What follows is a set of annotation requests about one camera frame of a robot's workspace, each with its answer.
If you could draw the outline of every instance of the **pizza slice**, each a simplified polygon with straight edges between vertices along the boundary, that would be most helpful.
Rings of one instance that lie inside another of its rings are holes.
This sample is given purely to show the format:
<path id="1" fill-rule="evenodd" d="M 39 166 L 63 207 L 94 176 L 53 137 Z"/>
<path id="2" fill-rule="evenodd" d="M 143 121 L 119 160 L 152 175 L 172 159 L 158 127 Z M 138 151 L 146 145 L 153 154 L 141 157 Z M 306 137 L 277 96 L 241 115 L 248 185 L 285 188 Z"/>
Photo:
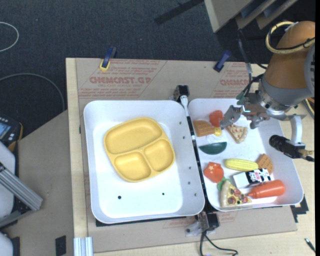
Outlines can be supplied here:
<path id="1" fill-rule="evenodd" d="M 226 130 L 230 133 L 236 143 L 241 143 L 245 140 L 248 134 L 248 128 L 235 124 L 228 125 Z"/>
<path id="2" fill-rule="evenodd" d="M 232 185 L 229 180 L 224 181 L 220 194 L 221 207 L 237 206 L 251 202 L 252 200 Z"/>

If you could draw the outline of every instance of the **toy ketchup bottle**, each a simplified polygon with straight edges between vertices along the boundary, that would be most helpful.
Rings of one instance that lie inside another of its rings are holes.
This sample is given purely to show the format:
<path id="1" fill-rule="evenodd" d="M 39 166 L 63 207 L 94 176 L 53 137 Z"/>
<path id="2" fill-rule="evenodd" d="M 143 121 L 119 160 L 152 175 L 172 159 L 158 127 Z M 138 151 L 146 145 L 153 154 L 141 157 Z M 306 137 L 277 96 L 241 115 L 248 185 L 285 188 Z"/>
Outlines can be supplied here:
<path id="1" fill-rule="evenodd" d="M 268 198 L 281 196 L 286 192 L 285 185 L 279 179 L 267 181 L 261 185 L 255 186 L 248 193 L 248 196 L 253 199 Z"/>

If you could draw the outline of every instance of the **yellow corn cob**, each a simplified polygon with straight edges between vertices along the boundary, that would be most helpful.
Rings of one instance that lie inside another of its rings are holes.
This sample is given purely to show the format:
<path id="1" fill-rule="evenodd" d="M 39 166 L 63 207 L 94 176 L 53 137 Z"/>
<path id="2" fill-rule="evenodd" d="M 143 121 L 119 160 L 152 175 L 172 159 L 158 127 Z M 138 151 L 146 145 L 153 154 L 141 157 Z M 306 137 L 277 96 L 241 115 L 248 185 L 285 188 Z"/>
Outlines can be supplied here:
<path id="1" fill-rule="evenodd" d="M 243 172 L 259 169 L 259 166 L 256 162 L 237 158 L 229 158 L 225 160 L 224 165 L 229 169 Z"/>

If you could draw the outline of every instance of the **dark floor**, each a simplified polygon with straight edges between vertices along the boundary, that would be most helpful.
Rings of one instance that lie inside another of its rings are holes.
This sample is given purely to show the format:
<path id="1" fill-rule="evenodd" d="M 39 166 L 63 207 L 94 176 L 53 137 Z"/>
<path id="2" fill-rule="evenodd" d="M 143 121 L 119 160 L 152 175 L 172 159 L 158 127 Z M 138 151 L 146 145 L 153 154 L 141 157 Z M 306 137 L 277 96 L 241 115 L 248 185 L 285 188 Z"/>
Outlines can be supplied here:
<path id="1" fill-rule="evenodd" d="M 233 19 L 213 33 L 203 1 L 176 16 L 165 14 L 190 0 L 20 0 L 1 1 L 0 113 L 22 123 L 24 136 L 63 111 L 66 96 L 65 59 L 103 58 L 109 45 L 119 59 L 217 61 L 228 49 L 229 61 L 242 62 Z M 274 23 L 282 20 L 315 21 L 316 0 L 298 0 Z M 243 29 L 250 50 L 260 63 L 268 63 L 264 37 L 256 21 Z M 43 76 L 19 75 L 32 73 Z"/>

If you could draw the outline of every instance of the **pen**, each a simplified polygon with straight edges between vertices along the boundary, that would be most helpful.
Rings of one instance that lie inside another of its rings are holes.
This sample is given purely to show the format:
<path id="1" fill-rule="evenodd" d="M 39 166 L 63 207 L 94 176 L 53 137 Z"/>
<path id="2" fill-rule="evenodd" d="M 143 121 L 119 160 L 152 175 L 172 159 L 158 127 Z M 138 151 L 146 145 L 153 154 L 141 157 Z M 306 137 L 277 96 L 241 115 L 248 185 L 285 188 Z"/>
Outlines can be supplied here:
<path id="1" fill-rule="evenodd" d="M 306 243 L 308 244 L 308 246 L 314 251 L 316 252 L 315 247 L 313 246 L 313 244 L 310 242 L 310 240 L 308 238 L 304 239 L 306 241 Z"/>

